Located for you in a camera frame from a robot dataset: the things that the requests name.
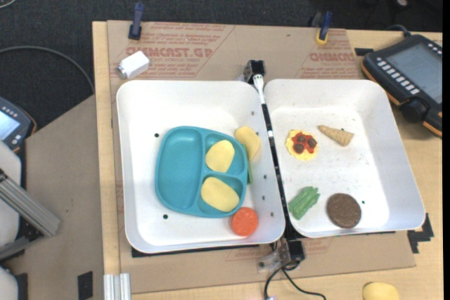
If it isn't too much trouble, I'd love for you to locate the yellow potato chip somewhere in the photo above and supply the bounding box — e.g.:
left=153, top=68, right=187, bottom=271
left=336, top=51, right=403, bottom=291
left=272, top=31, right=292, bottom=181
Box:
left=205, top=139, right=236, bottom=174
left=200, top=176, right=240, bottom=213
left=233, top=125, right=262, bottom=162

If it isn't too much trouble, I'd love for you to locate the thin black and white rod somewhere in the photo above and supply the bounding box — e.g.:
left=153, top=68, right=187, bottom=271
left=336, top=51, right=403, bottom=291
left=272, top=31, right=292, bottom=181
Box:
left=252, top=74, right=293, bottom=240

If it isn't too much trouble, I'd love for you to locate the blue divided plate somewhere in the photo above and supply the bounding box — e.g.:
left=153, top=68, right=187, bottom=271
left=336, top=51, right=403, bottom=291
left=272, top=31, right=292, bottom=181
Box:
left=154, top=125, right=249, bottom=219

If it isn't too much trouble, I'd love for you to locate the white plastic tray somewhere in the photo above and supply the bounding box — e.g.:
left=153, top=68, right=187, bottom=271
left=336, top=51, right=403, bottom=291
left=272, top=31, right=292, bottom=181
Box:
left=115, top=79, right=286, bottom=254
left=262, top=78, right=426, bottom=239

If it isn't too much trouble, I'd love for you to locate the yellow pasta with meatballs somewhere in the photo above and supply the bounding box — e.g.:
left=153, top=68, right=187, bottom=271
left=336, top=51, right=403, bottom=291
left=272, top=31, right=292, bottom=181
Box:
left=285, top=129, right=320, bottom=162

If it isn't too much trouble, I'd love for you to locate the brown cardboard board red print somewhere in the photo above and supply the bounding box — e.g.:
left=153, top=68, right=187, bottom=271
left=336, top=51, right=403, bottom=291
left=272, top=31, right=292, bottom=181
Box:
left=106, top=20, right=417, bottom=294

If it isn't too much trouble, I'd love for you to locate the orange round slice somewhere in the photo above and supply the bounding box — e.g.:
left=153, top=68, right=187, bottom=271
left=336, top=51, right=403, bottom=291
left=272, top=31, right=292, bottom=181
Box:
left=231, top=206, right=259, bottom=237

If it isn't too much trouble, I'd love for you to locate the white bottle with silver cap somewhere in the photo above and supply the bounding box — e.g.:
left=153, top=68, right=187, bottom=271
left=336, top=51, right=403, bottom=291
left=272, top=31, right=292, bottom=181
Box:
left=116, top=50, right=150, bottom=80

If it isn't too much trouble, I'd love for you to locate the tan ice cream cone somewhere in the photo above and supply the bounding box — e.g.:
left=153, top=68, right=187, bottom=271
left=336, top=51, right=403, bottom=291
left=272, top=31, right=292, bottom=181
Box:
left=318, top=124, right=355, bottom=148

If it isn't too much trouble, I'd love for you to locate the green asparagus bundle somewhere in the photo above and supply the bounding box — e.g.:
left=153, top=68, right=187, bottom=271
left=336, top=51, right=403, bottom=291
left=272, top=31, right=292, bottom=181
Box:
left=288, top=185, right=321, bottom=221

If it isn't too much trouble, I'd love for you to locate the brown round biscuit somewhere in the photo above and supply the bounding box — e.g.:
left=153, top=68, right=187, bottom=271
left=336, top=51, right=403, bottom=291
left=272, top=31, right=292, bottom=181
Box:
left=326, top=193, right=362, bottom=230

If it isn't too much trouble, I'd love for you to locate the yellow rounded toy food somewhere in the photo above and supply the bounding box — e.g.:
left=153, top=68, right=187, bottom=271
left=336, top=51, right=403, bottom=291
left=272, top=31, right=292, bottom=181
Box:
left=362, top=281, right=400, bottom=300

